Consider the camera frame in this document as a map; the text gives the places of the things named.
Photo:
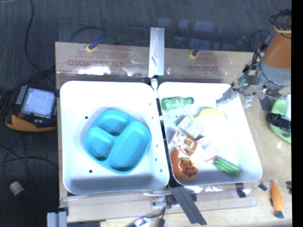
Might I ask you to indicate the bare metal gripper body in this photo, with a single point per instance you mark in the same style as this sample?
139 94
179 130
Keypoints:
254 86

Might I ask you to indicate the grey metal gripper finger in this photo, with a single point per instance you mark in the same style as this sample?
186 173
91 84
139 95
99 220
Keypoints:
226 97
247 102

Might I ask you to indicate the yellow banana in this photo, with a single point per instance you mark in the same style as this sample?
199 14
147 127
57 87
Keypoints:
210 113

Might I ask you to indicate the green divided plate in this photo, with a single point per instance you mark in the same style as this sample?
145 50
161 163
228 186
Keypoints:
279 107

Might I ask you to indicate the white plastic tray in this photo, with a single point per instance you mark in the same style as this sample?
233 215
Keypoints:
239 141
78 136

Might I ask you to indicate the white dotted carton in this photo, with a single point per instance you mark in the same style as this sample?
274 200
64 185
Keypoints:
189 127

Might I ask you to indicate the brown cardboard board red print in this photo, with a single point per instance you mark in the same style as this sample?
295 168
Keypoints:
265 150

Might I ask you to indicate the green plastic bottle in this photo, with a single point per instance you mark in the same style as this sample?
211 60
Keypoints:
175 103

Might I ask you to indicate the pink and white carton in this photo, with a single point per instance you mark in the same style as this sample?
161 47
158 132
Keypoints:
207 150

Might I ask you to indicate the orange and white packet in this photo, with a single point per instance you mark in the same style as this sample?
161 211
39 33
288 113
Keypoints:
184 144

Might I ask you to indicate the green bean pods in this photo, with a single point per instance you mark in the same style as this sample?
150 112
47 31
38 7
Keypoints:
226 167

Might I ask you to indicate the orange sausage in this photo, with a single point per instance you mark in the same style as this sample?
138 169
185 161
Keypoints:
175 163

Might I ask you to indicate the orange carrot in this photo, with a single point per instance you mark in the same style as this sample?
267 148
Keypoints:
277 197

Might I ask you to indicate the blue divided plate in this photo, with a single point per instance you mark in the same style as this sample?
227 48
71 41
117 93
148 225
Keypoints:
123 145

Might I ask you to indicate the grey metal cylinder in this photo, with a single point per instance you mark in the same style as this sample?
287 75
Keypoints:
16 188

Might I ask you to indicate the black cylinder on white bracket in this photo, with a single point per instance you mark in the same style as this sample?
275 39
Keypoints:
280 120

